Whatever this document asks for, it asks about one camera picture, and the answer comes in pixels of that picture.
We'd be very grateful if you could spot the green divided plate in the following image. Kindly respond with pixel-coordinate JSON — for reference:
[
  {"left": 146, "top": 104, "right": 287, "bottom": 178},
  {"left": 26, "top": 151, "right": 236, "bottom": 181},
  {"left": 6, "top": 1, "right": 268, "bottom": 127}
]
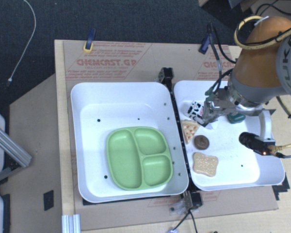
[{"left": 106, "top": 126, "right": 174, "bottom": 191}]

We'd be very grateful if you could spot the beige biscuit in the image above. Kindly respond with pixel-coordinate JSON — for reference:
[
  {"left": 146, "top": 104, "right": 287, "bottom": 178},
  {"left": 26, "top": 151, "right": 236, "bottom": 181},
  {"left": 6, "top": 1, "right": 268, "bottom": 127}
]
[{"left": 192, "top": 151, "right": 219, "bottom": 178}]

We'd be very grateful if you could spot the white carton with black spots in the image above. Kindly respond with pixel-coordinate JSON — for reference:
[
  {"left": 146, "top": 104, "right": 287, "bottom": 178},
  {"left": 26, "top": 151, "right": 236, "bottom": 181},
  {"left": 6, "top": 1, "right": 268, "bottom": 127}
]
[{"left": 184, "top": 100, "right": 218, "bottom": 131}]

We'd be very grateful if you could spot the brown cardboard board, red print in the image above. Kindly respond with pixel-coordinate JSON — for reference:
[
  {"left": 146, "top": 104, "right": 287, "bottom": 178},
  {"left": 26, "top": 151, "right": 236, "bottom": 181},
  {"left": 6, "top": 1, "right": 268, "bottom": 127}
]
[{"left": 63, "top": 40, "right": 279, "bottom": 231}]

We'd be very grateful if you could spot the orange pizza slice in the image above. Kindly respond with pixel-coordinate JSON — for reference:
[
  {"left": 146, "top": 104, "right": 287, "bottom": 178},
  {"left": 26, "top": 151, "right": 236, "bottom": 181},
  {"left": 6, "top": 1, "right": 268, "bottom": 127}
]
[{"left": 180, "top": 119, "right": 200, "bottom": 145}]

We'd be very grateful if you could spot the teal bottle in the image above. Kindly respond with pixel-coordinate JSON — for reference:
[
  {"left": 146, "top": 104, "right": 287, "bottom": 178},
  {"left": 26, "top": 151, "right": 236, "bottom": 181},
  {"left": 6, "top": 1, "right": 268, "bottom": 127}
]
[{"left": 226, "top": 113, "right": 246, "bottom": 124}]

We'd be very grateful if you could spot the brown doughnut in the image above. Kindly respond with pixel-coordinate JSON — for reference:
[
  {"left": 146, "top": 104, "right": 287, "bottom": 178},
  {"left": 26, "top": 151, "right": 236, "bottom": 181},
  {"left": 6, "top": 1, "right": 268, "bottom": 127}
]
[{"left": 193, "top": 134, "right": 210, "bottom": 151}]

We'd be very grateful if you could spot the thin black rod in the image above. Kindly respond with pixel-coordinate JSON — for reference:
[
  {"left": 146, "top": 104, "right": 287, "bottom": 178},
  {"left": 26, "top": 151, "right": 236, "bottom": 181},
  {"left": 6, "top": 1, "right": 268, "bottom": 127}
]
[{"left": 168, "top": 81, "right": 192, "bottom": 194}]

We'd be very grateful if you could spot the black block with thin wires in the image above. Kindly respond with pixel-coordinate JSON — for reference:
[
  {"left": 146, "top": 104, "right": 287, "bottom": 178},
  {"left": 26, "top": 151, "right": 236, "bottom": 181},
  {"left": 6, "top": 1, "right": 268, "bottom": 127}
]
[
  {"left": 158, "top": 67, "right": 174, "bottom": 84},
  {"left": 183, "top": 191, "right": 204, "bottom": 209}
]

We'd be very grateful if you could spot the black cylinder on white bracket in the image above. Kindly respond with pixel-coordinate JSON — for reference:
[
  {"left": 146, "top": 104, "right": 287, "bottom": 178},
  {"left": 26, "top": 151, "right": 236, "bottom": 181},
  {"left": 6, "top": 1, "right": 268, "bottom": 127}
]
[{"left": 238, "top": 108, "right": 276, "bottom": 155}]

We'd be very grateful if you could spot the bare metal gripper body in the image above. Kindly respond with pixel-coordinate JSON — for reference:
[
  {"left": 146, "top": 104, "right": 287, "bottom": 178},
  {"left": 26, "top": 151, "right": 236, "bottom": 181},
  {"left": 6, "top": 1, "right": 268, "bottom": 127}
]
[{"left": 202, "top": 88, "right": 260, "bottom": 127}]

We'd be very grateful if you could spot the white plastic tray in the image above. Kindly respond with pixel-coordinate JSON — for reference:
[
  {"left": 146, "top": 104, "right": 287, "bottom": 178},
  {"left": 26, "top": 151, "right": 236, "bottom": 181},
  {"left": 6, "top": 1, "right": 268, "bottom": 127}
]
[
  {"left": 70, "top": 82, "right": 190, "bottom": 203},
  {"left": 173, "top": 80, "right": 286, "bottom": 192}
]

